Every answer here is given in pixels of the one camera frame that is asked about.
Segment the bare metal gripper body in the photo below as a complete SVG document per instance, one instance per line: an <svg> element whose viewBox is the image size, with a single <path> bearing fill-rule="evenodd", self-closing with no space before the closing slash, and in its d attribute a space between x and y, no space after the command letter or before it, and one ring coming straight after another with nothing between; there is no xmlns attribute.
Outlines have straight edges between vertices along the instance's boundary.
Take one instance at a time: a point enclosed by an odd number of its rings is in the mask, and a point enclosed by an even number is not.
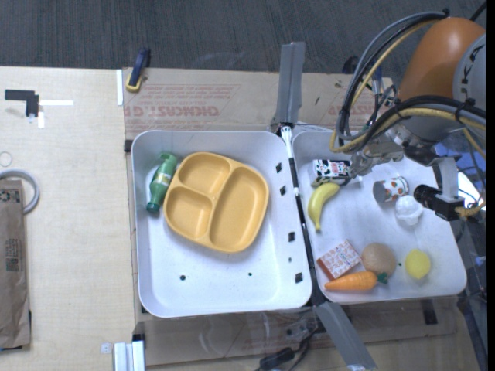
<svg viewBox="0 0 495 371"><path fill-rule="evenodd" d="M405 126L394 126L369 141L362 155L375 165L398 162L405 157L405 149L408 147L411 136L412 133Z"/></svg>

